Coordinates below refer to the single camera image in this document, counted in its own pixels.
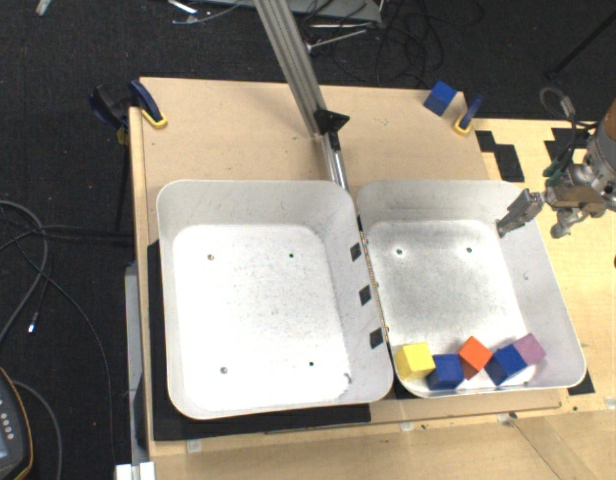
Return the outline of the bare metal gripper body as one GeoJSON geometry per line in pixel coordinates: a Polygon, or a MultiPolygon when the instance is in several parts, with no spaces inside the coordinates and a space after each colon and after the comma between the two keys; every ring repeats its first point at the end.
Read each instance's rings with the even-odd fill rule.
{"type": "Polygon", "coordinates": [[[616,171],[602,165],[570,164],[545,182],[553,209],[587,212],[593,217],[616,211],[616,171]]]}

